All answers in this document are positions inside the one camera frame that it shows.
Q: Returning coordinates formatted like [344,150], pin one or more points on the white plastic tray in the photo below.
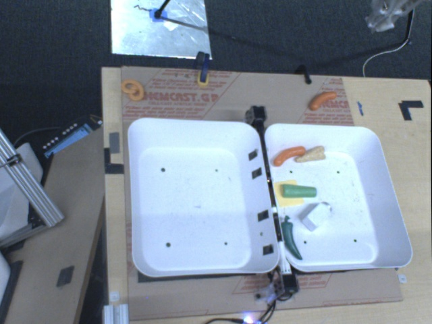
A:
[347,197]
[199,197]

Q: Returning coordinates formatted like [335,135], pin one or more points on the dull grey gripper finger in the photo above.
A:
[386,24]
[374,16]

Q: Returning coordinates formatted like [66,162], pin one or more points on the brown cardboard board, red print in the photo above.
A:
[222,89]

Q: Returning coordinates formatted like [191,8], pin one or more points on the orange toy sausage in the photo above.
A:
[322,100]
[287,155]

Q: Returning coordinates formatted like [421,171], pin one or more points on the beige toy bread piece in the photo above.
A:
[312,155]

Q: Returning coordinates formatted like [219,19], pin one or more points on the thin black and white rod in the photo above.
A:
[269,177]

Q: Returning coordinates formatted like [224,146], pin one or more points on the dark green toy chili pepper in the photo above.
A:
[290,238]

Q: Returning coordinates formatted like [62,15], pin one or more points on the green toy cucumber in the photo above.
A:
[298,191]

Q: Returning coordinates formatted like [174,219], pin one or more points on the yellow toy cheese slice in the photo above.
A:
[290,202]

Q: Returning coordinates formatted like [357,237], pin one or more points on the yellow toy pretzel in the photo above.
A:
[132,90]

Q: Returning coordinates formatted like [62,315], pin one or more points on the white block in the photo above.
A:
[314,218]

